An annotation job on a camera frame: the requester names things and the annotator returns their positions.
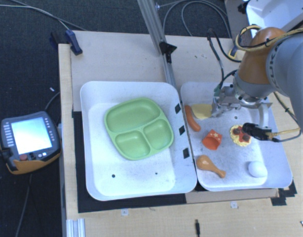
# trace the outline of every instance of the wooden table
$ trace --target wooden table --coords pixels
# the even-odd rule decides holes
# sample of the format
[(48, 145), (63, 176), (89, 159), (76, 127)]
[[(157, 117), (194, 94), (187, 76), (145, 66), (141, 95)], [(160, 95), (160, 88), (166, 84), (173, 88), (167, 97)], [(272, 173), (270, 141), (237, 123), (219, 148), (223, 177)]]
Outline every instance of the wooden table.
[[(76, 184), (76, 160), (74, 146), (74, 123), (72, 110), (78, 109), (74, 102), (73, 91), (78, 89), (72, 84), (72, 61), (76, 59), (89, 59), (93, 55), (87, 52), (89, 38), (98, 38), (101, 42), (97, 55), (100, 61), (96, 65), (99, 68), (93, 80), (129, 80), (128, 75), (115, 74), (113, 66), (116, 63), (124, 65), (124, 57), (129, 59), (128, 64), (136, 65), (140, 70), (142, 80), (145, 72), (149, 73), (151, 81), (164, 81), (161, 62), (156, 51), (153, 50), (149, 36), (133, 34), (91, 33), (76, 32), (81, 48), (84, 48), (84, 57), (74, 57), (67, 44), (59, 45), (59, 68), (62, 105), (62, 137), (63, 155), (61, 158), (62, 196), (63, 204), (63, 232), (65, 232), (66, 220), (84, 219), (85, 233), (87, 237), (141, 237), (141, 236), (196, 236), (195, 220), (201, 227), (201, 236), (214, 237), (290, 237), (303, 236), (303, 136), (296, 140), (284, 143), (284, 149), (293, 173), (293, 179), (297, 189), (295, 197), (286, 199), (287, 205), (272, 206), (269, 197), (277, 197), (277, 189), (266, 190), (242, 190), (229, 192), (205, 192), (205, 196), (197, 192), (186, 194), (187, 204), (148, 208), (128, 209), (128, 215), (122, 215), (122, 210), (109, 210), (91, 213), (78, 213), (77, 209), (77, 184)], [(167, 41), (178, 48), (172, 54), (173, 68), (177, 82), (177, 88), (184, 81), (215, 81), (220, 78), (219, 64), (210, 50), (206, 38), (168, 36)], [(222, 39), (225, 49), (232, 46), (229, 39)], [(115, 48), (119, 55), (113, 55), (111, 48)], [(128, 50), (133, 50), (133, 57)], [(220, 52), (216, 42), (215, 47), (225, 65), (226, 72), (238, 68), (238, 64), (227, 60)], [(295, 125), (289, 116), (276, 102), (274, 96), (269, 96), (278, 130), (294, 128)]]

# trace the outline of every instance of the blue clip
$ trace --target blue clip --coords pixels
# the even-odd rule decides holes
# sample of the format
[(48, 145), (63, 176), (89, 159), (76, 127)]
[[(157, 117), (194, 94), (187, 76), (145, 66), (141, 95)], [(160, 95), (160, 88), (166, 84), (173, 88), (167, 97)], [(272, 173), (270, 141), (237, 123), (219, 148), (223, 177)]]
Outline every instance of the blue clip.
[(66, 30), (65, 31), (65, 37), (67, 41), (72, 45), (71, 50), (75, 55), (80, 55), (82, 54), (82, 50), (79, 47), (78, 41), (76, 39), (76, 35), (73, 33), (72, 30)]

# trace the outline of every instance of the screen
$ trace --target screen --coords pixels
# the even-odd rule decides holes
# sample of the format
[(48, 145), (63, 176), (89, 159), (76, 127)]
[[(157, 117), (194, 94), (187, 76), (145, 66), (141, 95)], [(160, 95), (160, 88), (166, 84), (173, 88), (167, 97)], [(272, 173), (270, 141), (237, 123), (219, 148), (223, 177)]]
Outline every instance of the screen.
[(11, 123), (11, 126), (20, 155), (52, 147), (42, 117)]

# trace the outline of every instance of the black floor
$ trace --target black floor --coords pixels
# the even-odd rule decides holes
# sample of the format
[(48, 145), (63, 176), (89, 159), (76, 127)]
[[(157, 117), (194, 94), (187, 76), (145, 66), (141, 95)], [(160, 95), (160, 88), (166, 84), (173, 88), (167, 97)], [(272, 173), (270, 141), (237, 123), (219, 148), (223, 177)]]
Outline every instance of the black floor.
[[(88, 31), (143, 33), (147, 28), (136, 0), (18, 0), (43, 9)], [(155, 0), (164, 5), (178, 0)], [(223, 0), (206, 0), (225, 10)], [(0, 4), (17, 5), (8, 0)], [(168, 35), (187, 36), (181, 20), (186, 2), (175, 7), (166, 21)], [(161, 7), (163, 20), (170, 6)], [(213, 28), (228, 38), (220, 16), (201, 3), (185, 9), (185, 21), (194, 36), (206, 36)], [(41, 111), (59, 92), (57, 51), (50, 45), (51, 32), (64, 36), (55, 19), (28, 8), (0, 7), (0, 121)], [(60, 121), (57, 98), (49, 108)], [(25, 201), (29, 174), (12, 175), (0, 158), (0, 237), (15, 236)], [(58, 161), (32, 175), (20, 237), (61, 236), (61, 205)]]

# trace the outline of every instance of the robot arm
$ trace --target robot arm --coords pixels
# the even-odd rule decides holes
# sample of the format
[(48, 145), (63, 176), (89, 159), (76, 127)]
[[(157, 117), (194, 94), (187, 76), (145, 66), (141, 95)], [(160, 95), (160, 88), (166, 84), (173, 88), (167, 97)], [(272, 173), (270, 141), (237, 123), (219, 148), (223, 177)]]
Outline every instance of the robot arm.
[[(233, 108), (258, 108), (259, 127), (267, 129), (265, 125), (267, 108), (262, 101), (270, 93), (278, 91), (291, 99), (303, 132), (303, 29), (297, 29), (293, 33), (285, 33), (274, 27), (260, 29), (251, 41), (250, 47), (241, 47), (238, 39), (236, 44), (239, 49), (246, 52), (233, 84), (223, 87), (215, 95), (212, 116), (218, 117), (224, 111)], [(245, 127), (246, 132), (254, 136), (253, 128), (248, 124)]]

